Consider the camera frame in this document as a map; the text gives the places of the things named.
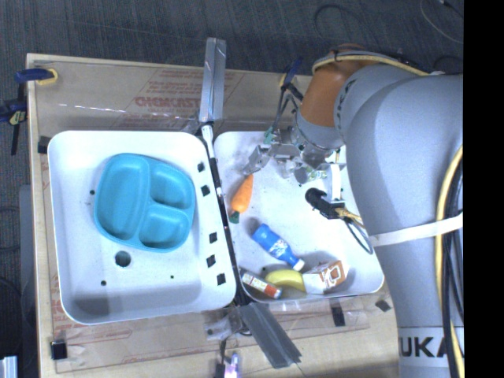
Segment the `blue bottle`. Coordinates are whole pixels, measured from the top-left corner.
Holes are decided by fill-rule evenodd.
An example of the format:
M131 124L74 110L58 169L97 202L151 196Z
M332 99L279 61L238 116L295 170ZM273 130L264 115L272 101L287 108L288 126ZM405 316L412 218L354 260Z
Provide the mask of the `blue bottle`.
M273 257L287 262L298 272L303 268L305 262L294 256L292 249L279 235L269 229L268 225L261 224L252 235L252 239L266 249Z

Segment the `bottle label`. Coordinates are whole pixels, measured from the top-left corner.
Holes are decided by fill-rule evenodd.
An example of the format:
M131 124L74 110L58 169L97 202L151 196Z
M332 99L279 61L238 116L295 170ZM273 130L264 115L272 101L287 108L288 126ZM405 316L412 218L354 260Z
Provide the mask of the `bottle label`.
M288 248L288 243L286 243L283 239L279 239L276 241L271 248L269 248L269 253L275 258L279 258L285 253L285 250Z

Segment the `light blue dish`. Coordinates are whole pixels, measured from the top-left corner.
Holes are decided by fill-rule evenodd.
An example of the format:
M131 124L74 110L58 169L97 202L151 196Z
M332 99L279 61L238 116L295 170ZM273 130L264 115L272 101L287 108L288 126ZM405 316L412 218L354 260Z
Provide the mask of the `light blue dish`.
M179 169L139 155L118 154L96 189L94 223L107 238L144 250L169 252L191 230L195 187Z

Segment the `white bottle cap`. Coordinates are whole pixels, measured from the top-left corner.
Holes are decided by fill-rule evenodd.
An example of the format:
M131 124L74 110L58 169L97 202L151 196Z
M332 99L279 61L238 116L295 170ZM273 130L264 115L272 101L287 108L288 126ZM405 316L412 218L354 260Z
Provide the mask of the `white bottle cap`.
M303 261L302 259L299 259L298 260L298 263L296 263L294 266L292 266L292 268L296 271L296 272L300 272L302 268L305 267L305 261Z

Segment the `gray carpet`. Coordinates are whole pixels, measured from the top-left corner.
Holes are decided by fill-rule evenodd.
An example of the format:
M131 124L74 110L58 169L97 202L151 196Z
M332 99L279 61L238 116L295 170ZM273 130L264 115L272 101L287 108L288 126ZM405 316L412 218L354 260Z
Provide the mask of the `gray carpet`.
M463 13L464 0L446 1ZM229 69L281 72L303 56L309 74L331 47L353 42L462 72L463 19L434 0L422 7L432 24L421 0L0 0L0 103L16 97L28 52L201 66L209 36L226 40ZM19 252L2 249L18 244L12 206L29 183L26 124L15 157L12 132L0 124L0 277L21 291ZM17 295L0 285L0 358L19 351L20 323Z

